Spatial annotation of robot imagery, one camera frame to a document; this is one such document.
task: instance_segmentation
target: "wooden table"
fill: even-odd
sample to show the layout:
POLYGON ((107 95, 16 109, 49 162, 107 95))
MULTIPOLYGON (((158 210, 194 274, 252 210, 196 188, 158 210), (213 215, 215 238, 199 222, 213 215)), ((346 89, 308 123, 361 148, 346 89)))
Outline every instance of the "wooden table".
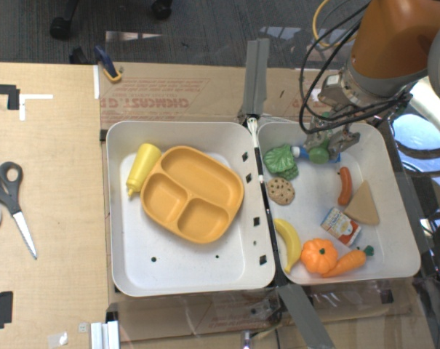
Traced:
MULTIPOLYGON (((237 74, 234 78, 239 84, 237 74)), ((48 348, 48 337, 61 332, 68 335, 64 348, 88 348, 88 334, 79 331, 79 324, 104 322, 108 307, 104 170, 94 68, 0 63, 0 84, 14 84, 21 94, 53 95, 52 100, 28 100, 25 121, 19 120, 18 111, 7 110, 7 97, 0 95, 0 164, 14 161, 23 167, 20 203, 38 253, 34 260, 3 208, 0 292, 12 291, 14 301, 12 323, 0 329, 0 349, 48 348)), ((286 97, 292 102, 292 95, 286 97)), ((415 292, 409 281, 405 285, 412 301, 402 314, 384 309, 372 310, 368 318, 351 312, 345 312, 343 320, 323 317, 337 348, 433 348, 415 292)), ((281 348, 306 348, 294 326, 280 328, 279 334, 281 348)), ((238 348, 239 339, 234 332, 122 347, 238 348)), ((275 348, 274 333, 257 338, 255 347, 275 348)))

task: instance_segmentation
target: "scissors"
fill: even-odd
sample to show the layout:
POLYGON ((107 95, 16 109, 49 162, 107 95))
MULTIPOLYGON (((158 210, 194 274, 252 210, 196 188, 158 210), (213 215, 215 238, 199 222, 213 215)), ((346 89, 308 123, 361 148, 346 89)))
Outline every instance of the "scissors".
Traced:
POLYGON ((32 254, 37 259, 36 247, 33 245, 31 232, 25 222, 23 211, 19 205, 18 193, 19 185, 23 179, 23 169, 19 164, 7 161, 0 166, 0 202, 9 210, 9 213, 16 221, 16 225, 23 236, 24 242, 32 254), (17 173, 15 180, 8 178, 8 171, 14 170, 17 173))

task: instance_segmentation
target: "chair caster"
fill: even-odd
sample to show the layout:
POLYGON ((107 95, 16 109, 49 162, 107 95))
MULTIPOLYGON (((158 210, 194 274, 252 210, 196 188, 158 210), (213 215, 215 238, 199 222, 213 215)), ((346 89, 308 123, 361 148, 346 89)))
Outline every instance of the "chair caster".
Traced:
POLYGON ((156 0, 152 6, 152 13, 157 20, 165 20, 171 15, 171 2, 167 3, 166 0, 156 0))
POLYGON ((71 36, 71 22, 62 17, 53 19, 50 26, 50 35, 55 39, 67 39, 71 36))

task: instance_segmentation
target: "orange pumpkin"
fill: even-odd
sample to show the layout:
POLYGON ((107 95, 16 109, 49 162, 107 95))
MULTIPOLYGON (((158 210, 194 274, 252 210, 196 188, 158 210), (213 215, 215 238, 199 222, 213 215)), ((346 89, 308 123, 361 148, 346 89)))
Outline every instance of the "orange pumpkin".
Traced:
POLYGON ((304 243, 300 259, 310 273, 324 274, 336 266, 337 250, 331 241, 315 238, 304 243))

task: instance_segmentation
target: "yellow mustard bottle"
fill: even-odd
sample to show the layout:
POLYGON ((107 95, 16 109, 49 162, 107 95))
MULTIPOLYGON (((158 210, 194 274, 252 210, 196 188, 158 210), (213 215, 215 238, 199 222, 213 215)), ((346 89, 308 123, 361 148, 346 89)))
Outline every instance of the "yellow mustard bottle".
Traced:
POLYGON ((126 181, 127 194, 139 193, 148 174, 161 157, 161 151, 155 145, 143 143, 137 150, 134 163, 126 181))

